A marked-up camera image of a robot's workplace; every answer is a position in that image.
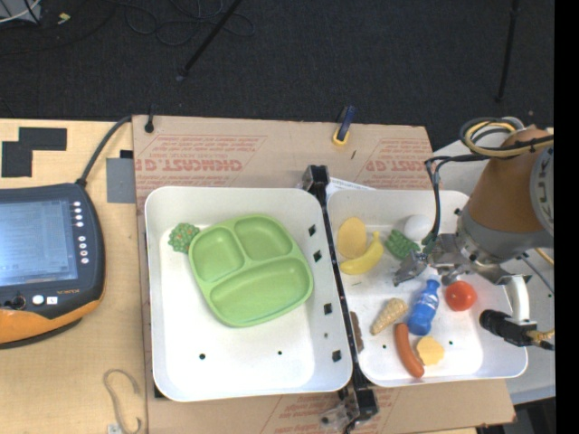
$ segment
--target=toy sausage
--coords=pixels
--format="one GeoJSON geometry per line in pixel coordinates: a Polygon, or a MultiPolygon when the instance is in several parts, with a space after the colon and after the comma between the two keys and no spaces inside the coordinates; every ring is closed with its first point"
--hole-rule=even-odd
{"type": "Polygon", "coordinates": [[[408,373],[414,378],[421,378],[424,375],[424,367],[410,346],[410,336],[406,323],[397,323],[394,326],[394,340],[400,360],[402,360],[408,373]]]}

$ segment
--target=blue bottle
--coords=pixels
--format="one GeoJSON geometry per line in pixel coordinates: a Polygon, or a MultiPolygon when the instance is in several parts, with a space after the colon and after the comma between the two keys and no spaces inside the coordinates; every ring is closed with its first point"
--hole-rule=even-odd
{"type": "Polygon", "coordinates": [[[438,294],[436,290],[441,284],[433,277],[426,281],[418,299],[413,304],[413,309],[408,318],[408,331],[413,335],[424,336],[430,333],[432,319],[438,309],[438,294]]]}

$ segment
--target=black metal bar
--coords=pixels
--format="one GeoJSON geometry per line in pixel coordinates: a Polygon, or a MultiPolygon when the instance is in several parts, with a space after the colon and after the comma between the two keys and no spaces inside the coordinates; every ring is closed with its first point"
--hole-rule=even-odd
{"type": "Polygon", "coordinates": [[[519,11],[520,0],[513,0],[510,9],[510,24],[508,25],[507,46],[505,47],[505,59],[503,61],[503,71],[500,77],[500,85],[498,87],[498,95],[495,97],[497,102],[503,100],[505,95],[505,85],[507,83],[508,68],[510,66],[510,55],[513,49],[513,38],[515,37],[515,26],[517,25],[517,16],[519,11]]]}
{"type": "Polygon", "coordinates": [[[241,2],[242,2],[242,0],[235,0],[232,3],[232,5],[225,12],[223,17],[219,21],[219,23],[217,23],[217,25],[214,27],[214,29],[211,31],[211,33],[207,36],[207,38],[204,40],[204,42],[201,44],[201,46],[197,49],[197,51],[194,53],[194,55],[191,57],[191,59],[187,62],[187,64],[184,67],[179,68],[178,75],[177,75],[178,81],[184,80],[185,77],[187,77],[187,75],[189,74],[189,71],[191,70],[191,67],[201,57],[201,55],[203,54],[205,49],[209,46],[209,44],[215,38],[215,35],[217,35],[219,33],[219,31],[221,31],[221,29],[223,28],[225,23],[227,23],[227,20],[231,17],[231,15],[233,14],[233,12],[236,10],[236,8],[239,6],[239,4],[241,2]]]}

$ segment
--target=toy banana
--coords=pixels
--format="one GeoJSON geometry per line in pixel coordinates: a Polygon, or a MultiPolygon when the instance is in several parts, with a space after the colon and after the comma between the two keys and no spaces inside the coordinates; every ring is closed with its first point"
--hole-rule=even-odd
{"type": "Polygon", "coordinates": [[[384,254],[384,246],[380,242],[380,233],[375,231],[372,233],[372,240],[368,245],[368,249],[365,250],[365,253],[355,259],[342,262],[340,269],[348,275],[366,273],[378,263],[382,254],[384,254]]]}

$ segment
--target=green plate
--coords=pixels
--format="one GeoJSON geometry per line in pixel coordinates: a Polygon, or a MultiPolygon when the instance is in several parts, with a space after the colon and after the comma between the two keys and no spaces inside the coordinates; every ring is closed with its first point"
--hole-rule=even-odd
{"type": "Polygon", "coordinates": [[[262,214],[245,215],[200,231],[189,247],[197,285],[228,326],[253,326],[302,304],[314,281],[287,229],[262,214]]]}

